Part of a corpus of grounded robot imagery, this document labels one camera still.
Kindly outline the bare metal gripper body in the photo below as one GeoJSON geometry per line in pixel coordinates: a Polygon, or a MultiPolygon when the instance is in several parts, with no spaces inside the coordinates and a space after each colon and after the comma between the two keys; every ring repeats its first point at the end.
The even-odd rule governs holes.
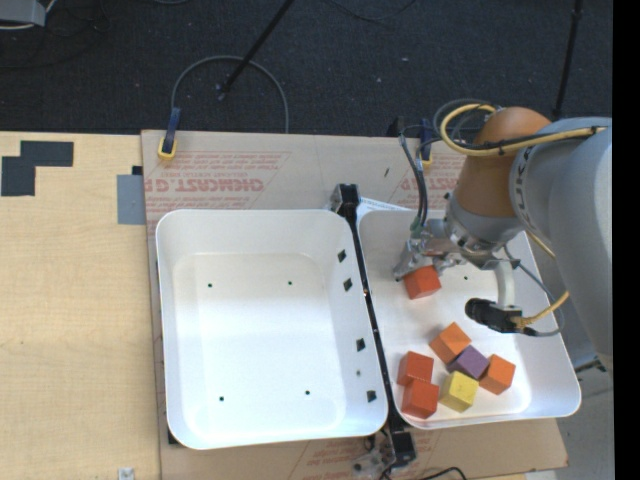
{"type": "Polygon", "coordinates": [[[410,234],[407,249],[412,249],[419,255],[418,268],[432,265],[433,256],[445,254],[458,254],[463,263],[471,263],[481,270],[496,268],[493,243],[456,231],[433,230],[428,227],[416,229],[410,234]]]}

